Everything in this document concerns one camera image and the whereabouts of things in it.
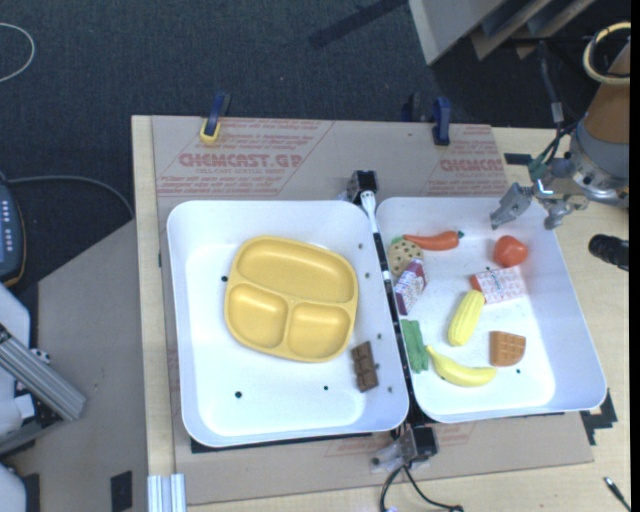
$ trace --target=black fabric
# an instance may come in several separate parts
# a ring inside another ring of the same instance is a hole
[[[580,76],[582,39],[623,19],[630,0],[600,0],[556,36],[557,85],[584,112],[595,84]],[[468,38],[431,67],[407,2],[236,0],[2,3],[0,22],[34,38],[32,65],[0,82],[0,171],[8,178],[77,174],[133,202],[132,115],[206,116],[215,92],[239,117],[400,121],[410,95],[446,96],[452,122],[553,126],[535,55],[503,45],[483,61]],[[28,57],[0,27],[0,77]],[[128,220],[89,184],[16,185],[37,282]]]

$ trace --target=blue clamp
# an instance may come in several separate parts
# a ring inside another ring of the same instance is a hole
[[[213,100],[213,106],[209,117],[202,123],[200,129],[200,140],[205,144],[213,144],[220,134],[220,117],[227,114],[231,95],[220,91]]]
[[[433,104],[433,120],[436,125],[433,127],[433,142],[437,146],[448,146],[449,140],[449,120],[451,118],[451,104],[449,100],[440,96]]]

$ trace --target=wooden table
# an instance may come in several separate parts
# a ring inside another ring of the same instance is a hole
[[[551,130],[495,128],[501,154],[537,154],[552,139]],[[140,270],[142,343],[146,400],[149,475],[175,473],[172,444],[163,290],[158,267],[159,233],[156,209],[152,122],[148,116],[132,119],[132,140]],[[509,181],[526,183],[522,167],[506,165]],[[598,430],[590,464],[526,470],[486,476],[443,479],[423,483],[425,493],[445,503],[461,503],[470,511],[598,511],[623,510],[603,482],[611,477],[631,500],[630,391],[629,391],[629,275],[591,256],[588,242],[603,233],[629,237],[629,213],[592,203],[563,220],[557,238],[578,300],[596,345],[618,421]],[[213,475],[228,479],[233,475]],[[189,507],[189,510],[263,511],[377,510],[380,488],[301,494],[259,501],[240,501]],[[394,485],[387,506],[425,510],[426,504],[409,484]]]

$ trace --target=banana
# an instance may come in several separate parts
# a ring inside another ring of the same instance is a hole
[[[496,376],[497,370],[492,366],[463,366],[447,356],[438,354],[431,345],[427,345],[426,349],[438,375],[452,384],[465,387],[482,386]]]

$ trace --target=white tray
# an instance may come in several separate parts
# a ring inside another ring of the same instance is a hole
[[[301,363],[238,343],[223,314],[238,247],[261,236],[316,244],[344,256],[359,287],[349,346],[325,363]],[[180,394],[196,441],[229,447],[388,431],[409,398],[370,224],[342,201],[189,201],[167,221]],[[358,390],[350,349],[370,341],[378,387]]]
[[[555,233],[543,227],[546,212],[534,203],[526,215],[493,231],[489,213],[497,206],[498,199],[491,198],[390,198],[377,210],[385,247],[403,234],[464,233],[453,250],[425,251],[429,282],[409,315],[401,317],[419,320],[425,344],[460,363],[488,366],[489,331],[527,340],[519,364],[499,368],[494,380],[477,388],[442,380],[430,362],[428,371],[412,372],[416,401],[431,418],[446,423],[597,407],[606,395],[604,375]],[[452,347],[447,328],[470,289],[469,276],[499,268],[492,250],[505,234],[529,248],[527,260],[516,267],[527,295],[485,305],[470,341]]]

